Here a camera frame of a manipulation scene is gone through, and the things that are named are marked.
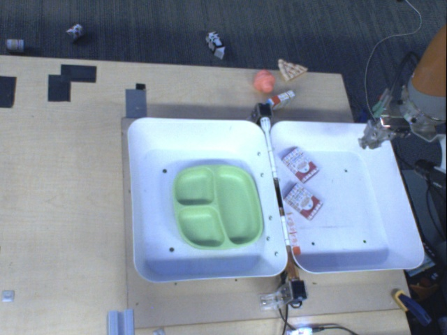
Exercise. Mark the small white can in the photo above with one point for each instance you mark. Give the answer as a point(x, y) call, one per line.
point(15, 45)

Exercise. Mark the thin black and white rod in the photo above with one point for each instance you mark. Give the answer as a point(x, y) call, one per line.
point(276, 176)

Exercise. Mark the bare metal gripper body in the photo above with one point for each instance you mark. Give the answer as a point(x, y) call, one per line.
point(415, 122)

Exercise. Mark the black and white carton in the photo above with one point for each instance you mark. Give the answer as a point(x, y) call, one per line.
point(215, 45)

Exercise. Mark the toy pizza slice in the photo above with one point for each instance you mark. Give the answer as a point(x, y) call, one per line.
point(290, 70)

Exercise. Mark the green divided plate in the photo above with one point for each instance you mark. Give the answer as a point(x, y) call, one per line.
point(237, 204)

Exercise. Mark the orange toy croissant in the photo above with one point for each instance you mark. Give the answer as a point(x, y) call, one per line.
point(264, 81)

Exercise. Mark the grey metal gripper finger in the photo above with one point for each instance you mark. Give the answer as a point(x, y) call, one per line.
point(366, 141)
point(383, 134)

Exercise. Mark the small red and white carton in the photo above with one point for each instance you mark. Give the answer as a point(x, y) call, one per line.
point(281, 100)

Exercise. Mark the white plastic tray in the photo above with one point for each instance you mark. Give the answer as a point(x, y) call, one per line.
point(352, 222)
point(153, 222)

